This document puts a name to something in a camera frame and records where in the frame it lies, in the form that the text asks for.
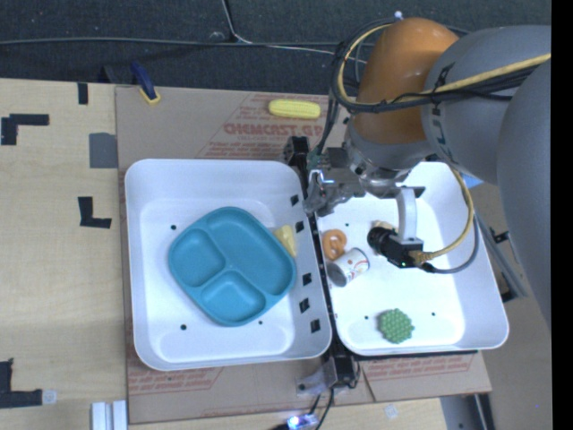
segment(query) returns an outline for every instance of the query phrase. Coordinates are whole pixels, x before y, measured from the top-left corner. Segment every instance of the blue divided plate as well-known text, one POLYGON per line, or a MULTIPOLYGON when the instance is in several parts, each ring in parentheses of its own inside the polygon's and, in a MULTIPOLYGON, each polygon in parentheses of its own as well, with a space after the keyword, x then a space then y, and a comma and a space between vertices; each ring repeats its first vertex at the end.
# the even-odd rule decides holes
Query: blue divided plate
POLYGON ((208 213, 169 248, 169 269, 215 322, 244 325, 266 313, 295 284, 285 247, 252 214, 236 207, 208 213))

